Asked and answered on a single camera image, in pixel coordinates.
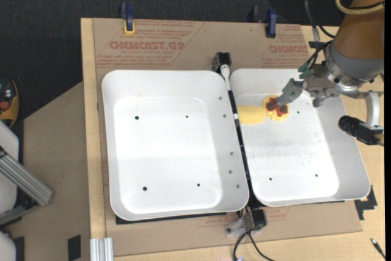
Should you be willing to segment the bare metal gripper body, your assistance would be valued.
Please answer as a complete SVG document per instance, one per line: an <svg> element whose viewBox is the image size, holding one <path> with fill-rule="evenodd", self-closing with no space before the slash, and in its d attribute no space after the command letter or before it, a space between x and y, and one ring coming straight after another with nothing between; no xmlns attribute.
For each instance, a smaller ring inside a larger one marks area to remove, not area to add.
<svg viewBox="0 0 391 261"><path fill-rule="evenodd" d="M320 64L314 65L303 79L303 88L314 98L329 98L346 95L362 98L361 86L372 80L370 71L360 68L361 62L354 59L334 58L326 55Z"/></svg>

